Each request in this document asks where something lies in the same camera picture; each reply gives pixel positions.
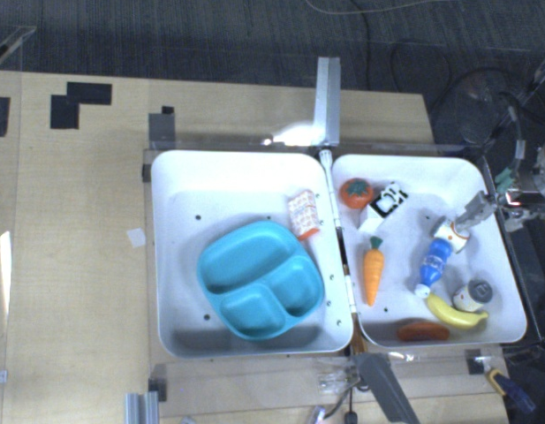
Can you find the black and white carton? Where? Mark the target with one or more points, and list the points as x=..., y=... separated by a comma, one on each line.
x=384, y=205

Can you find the white plastic tray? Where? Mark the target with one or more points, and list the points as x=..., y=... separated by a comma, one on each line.
x=183, y=179
x=404, y=254

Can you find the orange tomato with green top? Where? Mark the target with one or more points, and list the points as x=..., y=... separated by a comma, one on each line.
x=356, y=194

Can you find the blue divided plate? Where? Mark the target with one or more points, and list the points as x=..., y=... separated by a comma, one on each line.
x=254, y=254

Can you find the orange carrot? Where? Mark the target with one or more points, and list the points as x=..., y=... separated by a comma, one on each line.
x=373, y=270

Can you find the pale wood board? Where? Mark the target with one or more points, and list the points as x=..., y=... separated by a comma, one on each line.
x=77, y=236

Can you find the orange and white carton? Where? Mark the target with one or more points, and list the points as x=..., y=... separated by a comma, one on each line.
x=304, y=212

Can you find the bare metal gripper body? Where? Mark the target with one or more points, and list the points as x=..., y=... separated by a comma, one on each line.
x=530, y=203

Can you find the yellow banana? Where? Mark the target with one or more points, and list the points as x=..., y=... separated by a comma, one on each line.
x=453, y=316

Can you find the blue bottle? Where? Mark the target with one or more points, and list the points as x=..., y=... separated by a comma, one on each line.
x=435, y=263

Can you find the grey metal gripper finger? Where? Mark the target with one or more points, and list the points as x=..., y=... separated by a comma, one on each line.
x=475, y=218
x=476, y=202

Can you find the red sausage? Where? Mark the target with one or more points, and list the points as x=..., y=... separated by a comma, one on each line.
x=422, y=332

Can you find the white can with grey lid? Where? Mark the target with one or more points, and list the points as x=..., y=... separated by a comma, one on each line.
x=471, y=296

